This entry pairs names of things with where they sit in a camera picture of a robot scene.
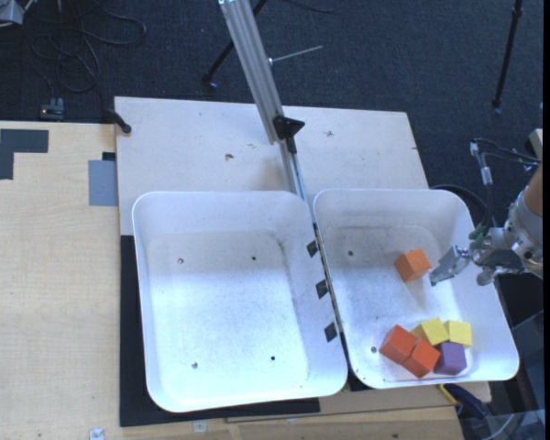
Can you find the thin black and white rod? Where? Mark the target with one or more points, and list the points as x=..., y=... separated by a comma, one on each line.
x=298, y=181

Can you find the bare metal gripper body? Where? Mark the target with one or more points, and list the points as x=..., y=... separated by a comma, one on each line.
x=497, y=250

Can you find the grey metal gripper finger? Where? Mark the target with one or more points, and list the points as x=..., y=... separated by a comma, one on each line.
x=486, y=277
x=449, y=265

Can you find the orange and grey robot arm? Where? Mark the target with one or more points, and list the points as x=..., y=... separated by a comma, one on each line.
x=533, y=202

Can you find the pale flat board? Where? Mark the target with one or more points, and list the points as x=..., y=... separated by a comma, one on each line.
x=188, y=154

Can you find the yellow cube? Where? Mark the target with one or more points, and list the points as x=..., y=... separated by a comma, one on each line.
x=459, y=333
x=433, y=330

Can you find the orange cube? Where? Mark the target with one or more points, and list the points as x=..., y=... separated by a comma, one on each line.
x=396, y=343
x=412, y=264
x=422, y=358

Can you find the purple cube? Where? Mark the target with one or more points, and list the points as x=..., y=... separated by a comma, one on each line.
x=451, y=358

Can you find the white plastic tray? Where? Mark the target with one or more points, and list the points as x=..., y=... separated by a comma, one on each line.
x=376, y=291
x=229, y=300

